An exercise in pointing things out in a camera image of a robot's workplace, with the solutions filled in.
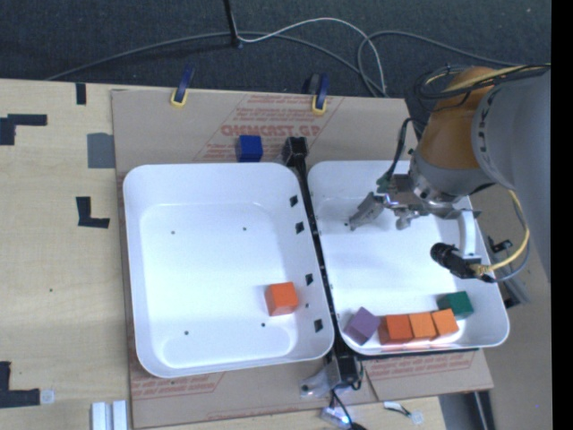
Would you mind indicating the blue cube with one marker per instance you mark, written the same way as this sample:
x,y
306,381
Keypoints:
x,y
249,148

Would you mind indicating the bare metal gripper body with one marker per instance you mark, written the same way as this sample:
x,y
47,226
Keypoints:
x,y
414,195

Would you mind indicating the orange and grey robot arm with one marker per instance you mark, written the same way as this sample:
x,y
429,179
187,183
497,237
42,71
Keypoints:
x,y
501,137

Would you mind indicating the black cylinder on white bracket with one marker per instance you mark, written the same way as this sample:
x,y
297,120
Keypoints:
x,y
456,253

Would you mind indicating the brown cardboard board red print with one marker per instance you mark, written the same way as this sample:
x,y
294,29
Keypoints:
x,y
179,123

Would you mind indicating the green cube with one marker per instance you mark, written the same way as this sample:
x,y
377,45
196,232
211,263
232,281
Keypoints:
x,y
457,303

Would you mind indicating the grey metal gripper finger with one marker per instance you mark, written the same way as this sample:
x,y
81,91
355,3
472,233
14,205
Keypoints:
x,y
403,220
365,213

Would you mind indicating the orange cube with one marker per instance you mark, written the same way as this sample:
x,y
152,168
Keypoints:
x,y
281,298
445,321
422,325
395,329

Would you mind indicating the purple cube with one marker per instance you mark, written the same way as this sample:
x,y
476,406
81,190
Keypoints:
x,y
362,326

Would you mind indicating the white plastic tray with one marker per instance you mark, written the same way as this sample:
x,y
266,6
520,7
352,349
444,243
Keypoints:
x,y
210,262
394,267

